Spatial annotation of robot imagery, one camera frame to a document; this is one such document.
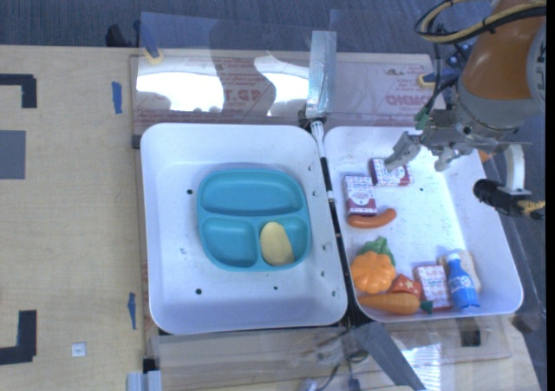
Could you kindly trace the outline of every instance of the toy bottle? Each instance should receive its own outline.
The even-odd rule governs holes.
[[[478,293],[474,288],[472,278],[460,266],[460,257],[456,252],[445,257],[449,266],[447,284],[451,292],[454,305],[460,310],[468,307],[480,307]]]

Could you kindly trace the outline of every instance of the black corner marking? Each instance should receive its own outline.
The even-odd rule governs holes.
[[[32,74],[0,74],[0,86],[21,86],[21,107],[36,109],[36,78]]]
[[[0,348],[0,365],[32,362],[36,355],[36,310],[19,311],[17,344]]]

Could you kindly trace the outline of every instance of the wooden table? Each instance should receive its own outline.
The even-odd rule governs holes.
[[[19,311],[37,315],[36,355],[32,362],[0,366],[1,389],[123,389],[126,374],[142,370],[129,64],[138,52],[0,46],[1,74],[37,81],[36,108],[22,108],[18,86],[0,86],[0,131],[24,131],[26,146],[24,179],[0,179],[0,347],[16,346]],[[113,83],[121,85],[120,113]],[[539,389],[509,318],[495,321],[506,337],[504,355],[474,362],[480,353],[473,353],[468,361],[431,362],[416,372],[445,389]],[[403,337],[395,340],[403,348]],[[364,389],[393,387],[379,368],[365,371]],[[327,389],[341,389],[340,382]],[[297,386],[290,381],[234,389]]]

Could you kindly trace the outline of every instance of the blue plate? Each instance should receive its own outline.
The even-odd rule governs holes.
[[[206,255],[226,270],[283,270],[310,250],[310,219],[303,188],[272,169],[229,169],[202,180],[197,195],[200,240]],[[272,266],[262,258],[260,232],[268,222],[285,228],[295,261]]]

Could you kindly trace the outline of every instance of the toy sausage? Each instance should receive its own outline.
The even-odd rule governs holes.
[[[347,217],[347,223],[355,228],[374,229],[379,228],[380,226],[385,226],[387,223],[391,223],[395,217],[397,217],[397,211],[392,207],[389,207],[381,214],[377,214],[372,217],[351,214]]]

